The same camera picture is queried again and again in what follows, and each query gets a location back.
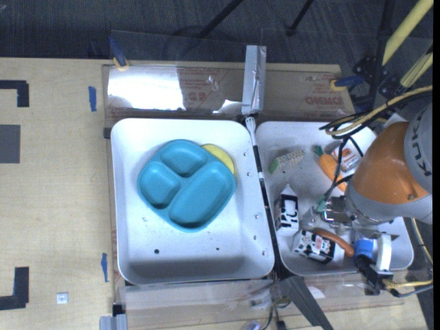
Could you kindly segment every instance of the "toy carrot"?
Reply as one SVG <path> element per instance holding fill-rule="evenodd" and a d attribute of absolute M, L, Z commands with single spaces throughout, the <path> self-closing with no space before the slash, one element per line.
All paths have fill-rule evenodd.
<path fill-rule="evenodd" d="M 324 151 L 320 146 L 315 147 L 315 153 L 319 155 L 319 166 L 321 169 L 325 172 L 325 174 L 329 177 L 331 181 L 335 178 L 335 171 L 336 171 L 336 165 L 338 164 L 334 158 L 330 154 L 325 154 Z M 338 175 L 338 179 L 336 181 L 339 181 L 342 179 L 342 175 Z M 345 192 L 345 188 L 347 187 L 347 184 L 345 182 L 342 182 L 338 188 Z"/>

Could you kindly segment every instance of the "blue divided plate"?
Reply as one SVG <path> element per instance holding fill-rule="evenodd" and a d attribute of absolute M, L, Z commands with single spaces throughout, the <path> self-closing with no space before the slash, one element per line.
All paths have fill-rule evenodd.
<path fill-rule="evenodd" d="M 140 171 L 137 191 L 163 220 L 182 231 L 196 232 L 225 208 L 234 194 L 235 178 L 199 145 L 173 140 Z"/>

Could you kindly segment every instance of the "orange handle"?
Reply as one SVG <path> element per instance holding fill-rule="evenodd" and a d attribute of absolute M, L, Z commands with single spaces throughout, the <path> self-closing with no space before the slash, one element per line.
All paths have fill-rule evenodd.
<path fill-rule="evenodd" d="M 352 257 L 355 255 L 355 250 L 353 247 L 350 246 L 350 244 L 343 239 L 341 239 L 338 235 L 324 230 L 323 228 L 316 228 L 313 230 L 314 234 L 319 234 L 321 237 L 324 237 L 325 239 L 329 239 L 330 241 L 333 241 L 334 243 L 337 243 L 344 251 L 345 254 L 348 257 Z"/>
<path fill-rule="evenodd" d="M 335 169 L 336 165 L 338 163 L 334 160 L 334 158 L 330 154 L 322 154 L 319 157 L 319 165 L 321 166 L 321 169 L 325 172 L 325 174 L 329 177 L 331 181 L 333 181 L 333 178 L 335 177 Z M 338 175 L 337 181 L 342 179 L 342 175 Z M 341 183 L 338 188 L 345 192 L 345 188 L 347 187 L 347 184 L 345 182 Z"/>

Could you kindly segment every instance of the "light wood surface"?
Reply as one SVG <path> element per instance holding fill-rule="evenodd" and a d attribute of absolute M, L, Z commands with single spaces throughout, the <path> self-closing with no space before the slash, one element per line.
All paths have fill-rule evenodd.
<path fill-rule="evenodd" d="M 102 65 L 106 60 L 0 58 L 0 79 L 26 80 L 30 107 L 0 90 L 0 124 L 21 126 L 20 164 L 0 164 L 0 296 L 30 268 L 25 309 L 0 311 L 0 329 L 98 329 L 111 313 L 113 272 Z M 97 111 L 88 86 L 96 88 Z M 107 254 L 109 282 L 101 268 Z M 56 304 L 58 292 L 69 303 Z M 335 329 L 426 329 L 416 297 L 402 305 L 329 311 Z M 310 327 L 303 316 L 290 329 Z M 245 322 L 192 329 L 240 329 Z"/>

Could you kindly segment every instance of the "black metal rod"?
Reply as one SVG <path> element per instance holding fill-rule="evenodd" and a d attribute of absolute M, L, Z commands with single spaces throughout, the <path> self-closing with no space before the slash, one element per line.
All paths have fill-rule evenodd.
<path fill-rule="evenodd" d="M 212 32 L 212 30 L 214 28 L 216 28 L 218 26 L 218 24 L 220 24 L 220 22 L 222 22 L 222 20 L 224 20 L 232 11 L 235 10 L 235 8 L 240 5 L 244 0 L 231 0 L 231 2 L 229 2 L 229 4 L 222 9 L 222 11 L 220 11 L 220 13 L 214 17 L 214 19 L 209 22 L 206 27 L 204 27 L 198 34 L 196 34 L 194 36 L 194 38 L 197 39 L 203 39 L 205 38 L 209 33 Z"/>
<path fill-rule="evenodd" d="M 305 16 L 305 14 L 307 13 L 307 11 L 310 9 L 312 3 L 315 0 L 307 0 L 304 4 L 304 6 L 302 7 L 300 13 L 298 14 L 298 16 L 296 17 L 295 21 L 292 23 L 292 25 L 287 29 L 287 35 L 291 36 L 294 34 L 296 28 L 298 27 L 298 25 L 300 24 L 300 22 L 302 21 L 303 17 Z"/>
<path fill-rule="evenodd" d="M 382 13 L 382 20 L 379 27 L 379 33 L 377 35 L 378 44 L 376 49 L 375 65 L 373 79 L 370 84 L 370 91 L 368 93 L 371 99 L 371 107 L 374 107 L 374 102 L 376 99 L 377 88 L 379 87 L 379 82 L 382 72 L 382 63 L 384 61 L 386 42 L 391 35 L 391 21 L 393 20 L 393 13 L 396 0 L 385 0 L 384 11 Z"/>

